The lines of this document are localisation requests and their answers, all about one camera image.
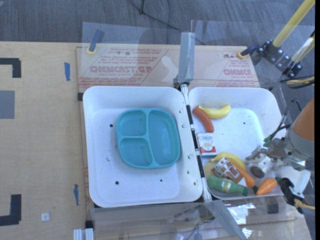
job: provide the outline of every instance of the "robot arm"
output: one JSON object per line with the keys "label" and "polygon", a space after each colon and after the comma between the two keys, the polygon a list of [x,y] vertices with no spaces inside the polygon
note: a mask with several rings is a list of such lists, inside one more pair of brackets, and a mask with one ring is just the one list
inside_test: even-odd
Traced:
{"label": "robot arm", "polygon": [[270,158],[288,160],[293,167],[315,158],[315,97],[303,108],[286,135],[273,139],[266,150]]}

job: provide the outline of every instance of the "blue tape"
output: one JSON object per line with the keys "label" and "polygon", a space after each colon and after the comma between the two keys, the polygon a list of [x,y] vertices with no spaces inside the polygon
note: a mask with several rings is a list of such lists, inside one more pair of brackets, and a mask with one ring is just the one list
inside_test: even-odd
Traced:
{"label": "blue tape", "polygon": [[67,62],[64,63],[64,74],[65,74],[65,79],[67,81],[70,81],[70,64]]}
{"label": "blue tape", "polygon": [[94,33],[94,36],[92,38],[90,47],[89,47],[89,51],[93,52],[96,48],[96,44],[97,43],[101,43],[102,39],[104,38],[105,33],[102,32],[101,30],[97,29]]}
{"label": "blue tape", "polygon": [[74,184],[73,193],[74,193],[76,205],[78,206],[79,205],[79,190],[78,190],[77,184]]}

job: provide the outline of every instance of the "white tray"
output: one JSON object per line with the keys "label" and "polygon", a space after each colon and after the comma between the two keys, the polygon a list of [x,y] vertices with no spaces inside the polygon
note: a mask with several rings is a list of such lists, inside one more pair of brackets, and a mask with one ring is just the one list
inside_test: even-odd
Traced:
{"label": "white tray", "polygon": [[[94,86],[84,92],[83,108],[89,193],[95,204],[106,208],[192,202],[202,195],[186,105],[178,90]],[[181,142],[181,155],[174,165],[140,169],[130,167],[121,159],[116,121],[121,112],[135,108],[163,109],[173,116]]]}
{"label": "white tray", "polygon": [[[235,88],[235,87],[198,87],[188,95],[191,111],[201,105],[204,108],[218,109],[230,104],[231,110],[226,117],[212,119],[214,127],[213,140],[216,152],[231,152],[243,160],[258,146],[262,145],[264,138],[275,131],[281,121],[281,112],[274,95],[263,88]],[[203,124],[193,116],[196,133],[205,133]],[[286,130],[280,131],[276,137],[284,136]],[[209,162],[210,158],[202,156],[202,164]],[[275,177],[273,171],[268,172],[264,178],[255,179],[259,186],[268,177]],[[209,190],[215,197],[222,200],[236,200],[246,198],[240,194],[228,194],[214,189]],[[283,195],[280,187],[273,189],[264,196]],[[247,198],[256,198],[250,188]]]}
{"label": "white tray", "polygon": [[[262,144],[281,120],[275,97],[262,88],[197,87],[189,92],[189,102],[191,110],[198,105],[207,108],[231,105],[226,117],[212,120],[215,147],[217,152],[232,152],[242,159]],[[95,204],[121,207],[193,202],[202,195],[186,104],[180,91],[172,87],[94,86],[84,92],[83,108],[89,193]],[[174,165],[139,169],[122,161],[117,147],[116,121],[120,113],[135,108],[163,109],[173,116],[181,143],[181,155]],[[193,122],[196,133],[205,132],[195,116]],[[203,157],[203,165],[209,159]],[[257,197],[251,189],[247,197],[210,191],[222,200]],[[279,195],[282,195],[279,187],[268,194]]]}

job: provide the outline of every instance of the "teal divided plate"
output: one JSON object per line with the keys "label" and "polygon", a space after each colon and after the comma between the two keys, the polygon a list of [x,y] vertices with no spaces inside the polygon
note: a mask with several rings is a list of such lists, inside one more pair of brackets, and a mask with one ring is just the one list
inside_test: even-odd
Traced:
{"label": "teal divided plate", "polygon": [[135,108],[122,112],[116,121],[116,137],[120,156],[131,167],[169,167],[180,157],[176,121],[161,109]]}

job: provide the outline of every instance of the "toy food package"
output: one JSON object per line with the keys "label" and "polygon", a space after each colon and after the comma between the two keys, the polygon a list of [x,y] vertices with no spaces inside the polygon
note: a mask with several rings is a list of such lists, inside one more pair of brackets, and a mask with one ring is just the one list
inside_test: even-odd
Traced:
{"label": "toy food package", "polygon": [[239,184],[243,176],[238,172],[236,167],[225,157],[221,158],[212,168],[212,172],[221,178],[233,180]]}
{"label": "toy food package", "polygon": [[201,154],[216,155],[216,147],[214,146],[214,137],[211,132],[197,133],[199,151]]}

